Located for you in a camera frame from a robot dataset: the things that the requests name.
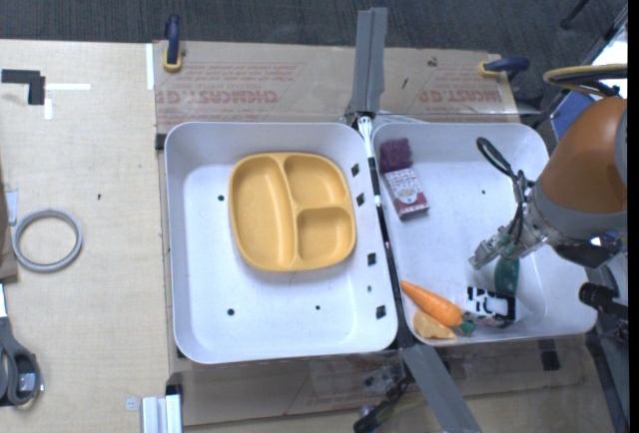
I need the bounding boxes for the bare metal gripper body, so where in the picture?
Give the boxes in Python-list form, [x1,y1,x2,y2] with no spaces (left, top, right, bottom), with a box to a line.
[491,216,551,260]

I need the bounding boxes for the green bottle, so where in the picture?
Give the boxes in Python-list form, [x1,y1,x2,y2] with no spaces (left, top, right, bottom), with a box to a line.
[493,255,522,297]

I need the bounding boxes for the white plastic tray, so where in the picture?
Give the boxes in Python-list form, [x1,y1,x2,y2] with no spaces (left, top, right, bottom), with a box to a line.
[163,121,399,366]
[370,121,599,348]

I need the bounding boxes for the black and white carton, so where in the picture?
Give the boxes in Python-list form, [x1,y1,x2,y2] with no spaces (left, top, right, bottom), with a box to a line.
[465,285,518,329]

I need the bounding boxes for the orange carrot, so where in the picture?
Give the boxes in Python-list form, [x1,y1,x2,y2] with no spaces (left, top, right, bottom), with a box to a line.
[399,279,477,338]

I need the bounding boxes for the yellow toy food slice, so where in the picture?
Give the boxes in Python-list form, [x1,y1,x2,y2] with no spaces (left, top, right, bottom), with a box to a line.
[411,309,458,341]

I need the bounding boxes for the red and white carton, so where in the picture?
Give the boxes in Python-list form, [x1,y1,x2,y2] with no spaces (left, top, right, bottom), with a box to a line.
[382,167,431,222]

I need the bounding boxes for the purple grapes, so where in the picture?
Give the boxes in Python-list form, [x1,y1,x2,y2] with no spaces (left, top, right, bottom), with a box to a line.
[378,137,415,175]

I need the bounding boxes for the yellow divided plate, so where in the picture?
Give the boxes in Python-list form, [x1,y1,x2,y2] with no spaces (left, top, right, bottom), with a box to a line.
[227,151,358,273]

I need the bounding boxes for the brown cardboard board red print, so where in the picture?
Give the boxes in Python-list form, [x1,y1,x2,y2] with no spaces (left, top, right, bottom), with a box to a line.
[151,39,601,428]

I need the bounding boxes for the grey tape roll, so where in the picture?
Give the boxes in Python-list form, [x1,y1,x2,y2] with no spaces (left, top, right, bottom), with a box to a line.
[11,207,85,274]

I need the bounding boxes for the black cylinder on white bracket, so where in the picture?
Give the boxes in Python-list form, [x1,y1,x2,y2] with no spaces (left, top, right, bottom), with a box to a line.
[577,280,629,321]

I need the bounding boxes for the grey handled scissors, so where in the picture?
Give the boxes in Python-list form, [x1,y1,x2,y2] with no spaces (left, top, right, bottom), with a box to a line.
[0,314,46,408]

